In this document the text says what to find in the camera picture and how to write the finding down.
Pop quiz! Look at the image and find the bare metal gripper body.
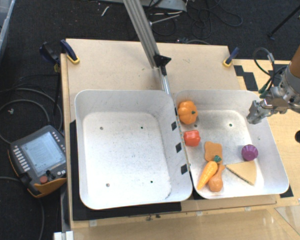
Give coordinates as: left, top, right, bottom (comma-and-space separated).
259, 84, 300, 115

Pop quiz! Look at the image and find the white plastic tray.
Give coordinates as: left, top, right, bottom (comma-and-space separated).
174, 89, 290, 201
74, 89, 194, 211

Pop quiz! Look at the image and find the brown biscuit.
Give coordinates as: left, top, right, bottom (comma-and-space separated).
203, 141, 224, 165

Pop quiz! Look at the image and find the tan pizza slice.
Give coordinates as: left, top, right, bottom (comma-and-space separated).
225, 159, 258, 187

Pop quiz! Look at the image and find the orange pumpkin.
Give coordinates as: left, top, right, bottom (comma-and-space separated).
177, 100, 199, 126

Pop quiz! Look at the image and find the orange carrot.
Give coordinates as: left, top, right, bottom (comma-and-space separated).
196, 155, 223, 191

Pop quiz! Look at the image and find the pale wood board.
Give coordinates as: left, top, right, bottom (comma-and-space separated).
64, 38, 278, 214

